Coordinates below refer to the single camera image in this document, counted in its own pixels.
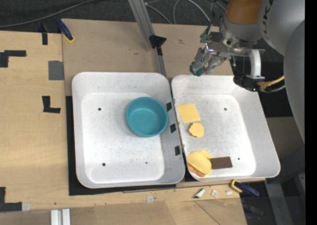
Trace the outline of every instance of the yellow cheese slice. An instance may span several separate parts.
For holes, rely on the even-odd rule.
[[[195,137],[203,137],[204,127],[200,123],[193,123],[189,128],[189,132]]]
[[[183,123],[190,123],[194,121],[199,121],[200,116],[196,109],[195,104],[182,104],[177,106],[180,117]]]

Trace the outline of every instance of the yellow plastic food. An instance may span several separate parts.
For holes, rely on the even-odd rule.
[[[189,132],[195,137],[203,137],[204,127],[200,123],[193,123],[189,128]]]
[[[183,123],[190,123],[194,121],[199,121],[200,116],[196,109],[195,104],[182,104],[177,106],[180,117]]]
[[[209,174],[212,170],[211,168],[211,159],[212,156],[205,149],[202,149],[200,152],[191,152],[187,156],[187,163],[193,166],[196,170]]]

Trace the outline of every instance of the blue clamp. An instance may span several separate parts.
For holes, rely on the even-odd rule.
[[[63,33],[63,37],[66,39],[67,42],[73,43],[75,41],[75,37],[71,35],[69,29],[66,27],[66,25],[62,21],[56,20],[56,25]]]
[[[236,179],[232,180],[230,187],[239,193],[241,193],[241,192],[248,193],[252,197],[259,197],[259,195],[260,195],[260,193],[255,188],[253,188],[247,184],[241,183]]]

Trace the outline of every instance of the blue bowl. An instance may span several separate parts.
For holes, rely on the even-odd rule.
[[[134,99],[126,111],[130,129],[140,137],[153,137],[163,132],[168,123],[166,108],[150,97]]]

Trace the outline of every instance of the small debris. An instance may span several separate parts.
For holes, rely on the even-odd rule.
[[[153,195],[147,195],[147,202],[154,202],[154,196]]]
[[[25,203],[22,203],[22,210],[23,211],[28,211],[31,209],[31,204],[30,202],[25,202]]]
[[[225,191],[225,192],[226,192],[226,195],[227,195],[227,196],[232,195],[232,191],[231,191],[231,190],[227,190],[227,191]]]
[[[219,192],[217,192],[216,190],[212,190],[212,192],[211,192],[211,196],[214,198],[217,198],[218,194],[219,194]]]
[[[201,189],[199,192],[197,192],[195,195],[193,195],[192,198],[200,198],[201,196],[204,195],[205,192],[206,192],[205,189]]]

